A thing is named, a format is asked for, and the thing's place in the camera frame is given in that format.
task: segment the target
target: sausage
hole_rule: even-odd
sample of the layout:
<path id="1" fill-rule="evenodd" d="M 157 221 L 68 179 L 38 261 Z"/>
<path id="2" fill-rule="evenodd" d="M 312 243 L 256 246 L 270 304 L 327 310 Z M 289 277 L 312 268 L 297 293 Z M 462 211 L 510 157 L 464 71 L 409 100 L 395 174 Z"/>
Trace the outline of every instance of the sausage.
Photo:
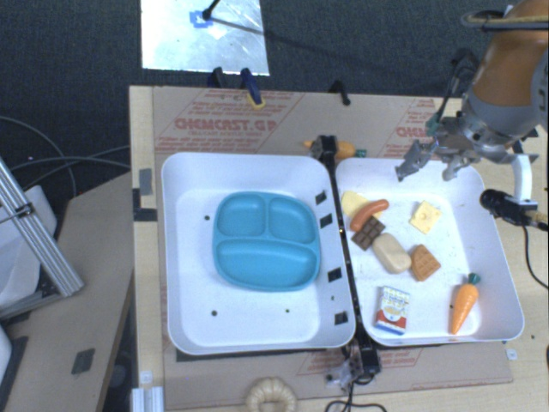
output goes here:
<path id="1" fill-rule="evenodd" d="M 385 199 L 365 204 L 351 221 L 351 230 L 358 232 L 372 215 L 381 212 L 382 210 L 386 210 L 388 207 L 389 202 Z"/>

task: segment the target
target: blue divided plate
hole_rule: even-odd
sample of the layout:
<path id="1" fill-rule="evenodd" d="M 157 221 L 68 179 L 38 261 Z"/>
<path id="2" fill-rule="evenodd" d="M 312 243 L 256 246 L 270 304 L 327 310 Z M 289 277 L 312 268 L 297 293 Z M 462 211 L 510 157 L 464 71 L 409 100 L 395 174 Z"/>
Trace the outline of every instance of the blue divided plate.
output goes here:
<path id="1" fill-rule="evenodd" d="M 304 203 L 266 192 L 236 192 L 215 215 L 214 261 L 227 281 L 264 291 L 300 290 L 317 277 L 317 221 Z"/>

